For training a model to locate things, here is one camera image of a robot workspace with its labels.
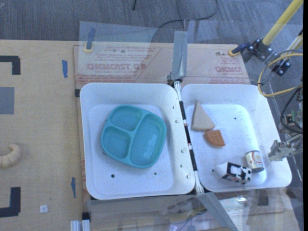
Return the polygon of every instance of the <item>cow print carton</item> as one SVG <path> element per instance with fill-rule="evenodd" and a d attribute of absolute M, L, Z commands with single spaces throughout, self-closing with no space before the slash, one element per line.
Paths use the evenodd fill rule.
<path fill-rule="evenodd" d="M 251 180 L 251 169 L 230 162 L 217 165 L 213 172 L 216 172 L 223 179 L 242 184 L 246 184 Z"/>

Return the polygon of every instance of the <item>small white cube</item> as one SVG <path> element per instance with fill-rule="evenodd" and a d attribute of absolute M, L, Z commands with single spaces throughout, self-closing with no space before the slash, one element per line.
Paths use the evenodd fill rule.
<path fill-rule="evenodd" d="M 48 212 L 48 205 L 41 205 L 39 207 L 39 209 L 40 209 L 41 213 L 47 213 Z"/>

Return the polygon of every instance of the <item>beige triangular object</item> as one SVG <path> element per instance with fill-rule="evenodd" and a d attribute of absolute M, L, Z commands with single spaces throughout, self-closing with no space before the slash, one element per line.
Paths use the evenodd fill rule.
<path fill-rule="evenodd" d="M 206 131 L 215 127 L 214 122 L 207 115 L 199 102 L 196 103 L 192 119 L 192 129 L 194 130 Z"/>

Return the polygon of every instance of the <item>beige curved object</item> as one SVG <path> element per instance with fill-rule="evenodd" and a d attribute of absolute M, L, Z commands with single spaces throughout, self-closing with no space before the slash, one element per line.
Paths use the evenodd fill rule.
<path fill-rule="evenodd" d="M 10 144 L 9 148 L 11 149 L 10 153 L 0 156 L 0 168 L 13 167 L 19 161 L 21 156 L 20 147 L 16 144 Z"/>

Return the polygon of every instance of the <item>white tray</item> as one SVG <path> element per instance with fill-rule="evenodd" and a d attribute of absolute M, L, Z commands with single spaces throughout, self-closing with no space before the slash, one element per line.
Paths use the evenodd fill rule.
<path fill-rule="evenodd" d="M 232 192 L 261 188 L 285 187 L 292 173 L 284 158 L 270 162 L 267 154 L 274 140 L 280 140 L 268 101 L 252 85 L 190 84 L 182 89 L 189 133 L 201 184 L 213 192 Z M 222 133 L 224 147 L 213 147 L 203 132 L 190 129 L 195 102 Z M 225 162 L 247 166 L 245 153 L 260 150 L 265 170 L 253 173 L 246 185 L 220 179 L 212 169 Z"/>
<path fill-rule="evenodd" d="M 180 105 L 173 88 L 164 84 L 90 83 L 81 89 L 80 103 L 86 185 L 91 196 L 107 200 L 186 194 L 194 188 Z M 125 165 L 103 153 L 100 137 L 104 122 L 120 104 L 146 109 L 166 123 L 164 148 L 150 168 Z"/>

